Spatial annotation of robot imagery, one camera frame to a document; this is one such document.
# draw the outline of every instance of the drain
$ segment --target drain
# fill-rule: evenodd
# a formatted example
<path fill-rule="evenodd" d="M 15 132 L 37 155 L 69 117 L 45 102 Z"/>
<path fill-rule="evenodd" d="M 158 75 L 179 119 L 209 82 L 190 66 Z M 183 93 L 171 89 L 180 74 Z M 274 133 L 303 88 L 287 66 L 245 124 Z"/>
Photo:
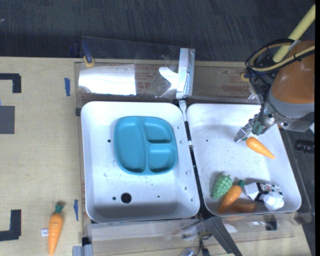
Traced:
<path fill-rule="evenodd" d="M 131 195 L 129 193 L 123 193 L 121 196 L 121 201 L 125 204 L 129 204 L 131 202 Z"/>

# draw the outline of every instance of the wooden surface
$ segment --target wooden surface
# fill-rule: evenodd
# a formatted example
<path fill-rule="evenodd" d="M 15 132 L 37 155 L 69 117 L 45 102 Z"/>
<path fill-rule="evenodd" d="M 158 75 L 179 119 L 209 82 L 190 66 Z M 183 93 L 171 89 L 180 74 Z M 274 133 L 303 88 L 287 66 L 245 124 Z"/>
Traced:
<path fill-rule="evenodd" d="M 0 134 L 0 231 L 9 229 L 10 210 L 21 209 L 21 236 L 0 241 L 0 256 L 45 256 L 48 227 L 55 204 L 63 201 L 64 225 L 55 256 L 71 256 L 83 234 L 78 122 L 75 115 L 75 68 L 79 59 L 0 57 L 0 73 L 19 73 L 22 93 L 0 80 L 3 106 L 15 106 L 15 133 Z M 64 78 L 70 79 L 71 96 Z M 74 212 L 78 200 L 79 221 Z M 301 226 L 293 237 L 237 242 L 243 255 L 307 256 L 310 250 Z M 220 245 L 210 255 L 224 255 Z M 181 249 L 134 253 L 178 256 Z"/>

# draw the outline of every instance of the sink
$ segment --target sink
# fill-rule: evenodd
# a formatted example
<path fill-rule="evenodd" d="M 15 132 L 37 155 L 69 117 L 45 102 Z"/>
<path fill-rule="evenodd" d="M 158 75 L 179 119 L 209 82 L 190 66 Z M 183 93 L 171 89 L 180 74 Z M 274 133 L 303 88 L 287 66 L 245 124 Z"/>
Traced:
<path fill-rule="evenodd" d="M 85 206 L 98 223 L 186 219 L 200 209 L 187 132 L 171 103 L 92 101 L 81 110 Z"/>

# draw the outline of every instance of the blue plate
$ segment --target blue plate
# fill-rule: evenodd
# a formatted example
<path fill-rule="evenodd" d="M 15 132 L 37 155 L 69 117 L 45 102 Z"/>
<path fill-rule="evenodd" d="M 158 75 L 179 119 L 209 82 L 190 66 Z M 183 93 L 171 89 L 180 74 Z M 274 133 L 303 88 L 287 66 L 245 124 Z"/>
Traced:
<path fill-rule="evenodd" d="M 178 161 L 174 131 L 158 117 L 120 118 L 114 128 L 113 142 L 116 161 L 129 174 L 163 174 Z"/>

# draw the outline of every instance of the green toy vegetable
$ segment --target green toy vegetable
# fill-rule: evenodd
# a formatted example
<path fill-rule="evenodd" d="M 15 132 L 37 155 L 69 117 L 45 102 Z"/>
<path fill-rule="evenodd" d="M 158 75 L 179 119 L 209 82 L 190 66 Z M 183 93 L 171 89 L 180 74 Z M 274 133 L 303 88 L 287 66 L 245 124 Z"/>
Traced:
<path fill-rule="evenodd" d="M 232 180 L 230 175 L 219 175 L 218 178 L 215 180 L 212 188 L 212 195 L 213 199 L 218 199 L 225 195 L 228 190 L 232 187 Z"/>

